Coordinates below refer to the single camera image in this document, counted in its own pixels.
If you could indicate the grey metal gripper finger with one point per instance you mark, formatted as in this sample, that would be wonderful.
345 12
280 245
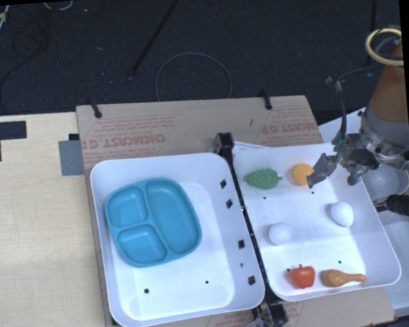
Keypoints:
320 171
356 175

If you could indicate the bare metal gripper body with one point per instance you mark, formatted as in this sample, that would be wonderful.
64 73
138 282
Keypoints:
358 153

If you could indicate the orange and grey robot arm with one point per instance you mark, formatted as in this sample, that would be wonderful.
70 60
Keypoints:
390 86

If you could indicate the orange ball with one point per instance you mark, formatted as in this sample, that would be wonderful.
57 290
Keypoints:
300 174

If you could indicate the white egg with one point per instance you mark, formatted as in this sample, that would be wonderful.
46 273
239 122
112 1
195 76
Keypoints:
342 214
280 233

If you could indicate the white plastic tray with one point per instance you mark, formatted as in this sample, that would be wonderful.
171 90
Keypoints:
308 214
211 201

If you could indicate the tan chicken drumstick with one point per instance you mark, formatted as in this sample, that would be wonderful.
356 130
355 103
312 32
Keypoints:
337 278

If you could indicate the red apple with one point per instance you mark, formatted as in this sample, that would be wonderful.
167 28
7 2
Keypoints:
302 277

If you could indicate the brown cardboard board red print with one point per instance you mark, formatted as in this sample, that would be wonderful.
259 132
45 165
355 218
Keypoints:
194 124

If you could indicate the blue divided plate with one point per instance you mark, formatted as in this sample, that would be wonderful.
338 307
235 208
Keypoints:
152 220

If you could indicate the black cylinder on white bracket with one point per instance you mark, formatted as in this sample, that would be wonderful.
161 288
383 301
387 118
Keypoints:
402 205

